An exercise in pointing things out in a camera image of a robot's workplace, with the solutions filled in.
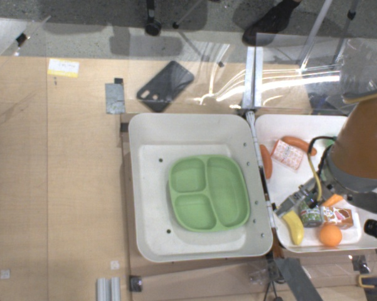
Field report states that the pink and white carton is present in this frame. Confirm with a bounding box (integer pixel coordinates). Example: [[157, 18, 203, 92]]
[[270, 139, 305, 171]]

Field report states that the silver tripod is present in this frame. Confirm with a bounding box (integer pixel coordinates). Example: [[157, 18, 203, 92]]
[[297, 0, 364, 71]]

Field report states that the white plastic tray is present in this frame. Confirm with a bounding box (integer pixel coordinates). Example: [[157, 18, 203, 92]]
[[127, 112, 274, 263], [253, 114, 377, 254]]

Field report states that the orange red sausage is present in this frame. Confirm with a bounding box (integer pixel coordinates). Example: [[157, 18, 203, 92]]
[[259, 144, 273, 180], [281, 135, 317, 156]]

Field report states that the black phone case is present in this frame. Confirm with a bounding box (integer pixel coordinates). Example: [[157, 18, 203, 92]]
[[136, 60, 195, 113]]

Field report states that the yellow banana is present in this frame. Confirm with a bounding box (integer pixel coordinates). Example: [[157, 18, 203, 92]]
[[281, 211, 304, 246]]

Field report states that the orange fruit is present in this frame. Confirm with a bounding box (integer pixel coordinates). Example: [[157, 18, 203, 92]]
[[319, 224, 343, 248]]

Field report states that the orange and white carton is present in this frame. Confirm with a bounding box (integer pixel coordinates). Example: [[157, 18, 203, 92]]
[[319, 206, 354, 230]]

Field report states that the black cylinder on white bracket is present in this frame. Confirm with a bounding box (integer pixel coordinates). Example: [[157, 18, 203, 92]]
[[363, 218, 377, 241]]

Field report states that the green can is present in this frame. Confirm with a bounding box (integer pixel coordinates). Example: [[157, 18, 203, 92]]
[[298, 199, 323, 228]]

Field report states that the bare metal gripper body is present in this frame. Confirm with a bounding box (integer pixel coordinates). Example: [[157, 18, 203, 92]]
[[293, 177, 377, 215]]

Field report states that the person's leg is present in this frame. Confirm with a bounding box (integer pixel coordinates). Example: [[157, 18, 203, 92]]
[[242, 0, 326, 46]]

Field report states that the orange carrot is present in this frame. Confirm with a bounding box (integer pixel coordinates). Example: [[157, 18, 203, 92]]
[[321, 194, 345, 208]]

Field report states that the green divided plate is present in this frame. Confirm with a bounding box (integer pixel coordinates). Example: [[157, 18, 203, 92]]
[[167, 154, 251, 233]]

